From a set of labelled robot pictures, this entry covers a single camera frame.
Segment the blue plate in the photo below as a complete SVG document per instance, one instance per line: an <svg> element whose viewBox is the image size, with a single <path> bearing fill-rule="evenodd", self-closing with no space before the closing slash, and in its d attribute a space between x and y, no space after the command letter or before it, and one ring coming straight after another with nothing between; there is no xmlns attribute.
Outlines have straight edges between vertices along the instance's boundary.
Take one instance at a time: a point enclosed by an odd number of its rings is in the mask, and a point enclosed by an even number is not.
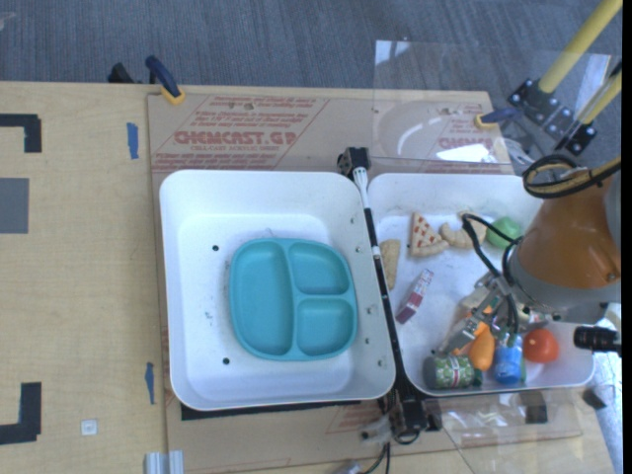
<svg viewBox="0 0 632 474"><path fill-rule="evenodd" d="M354 341L357 303L347 261L332 247L265 238L234 254L229 277L235 335L268 359L336 356Z"/></svg>

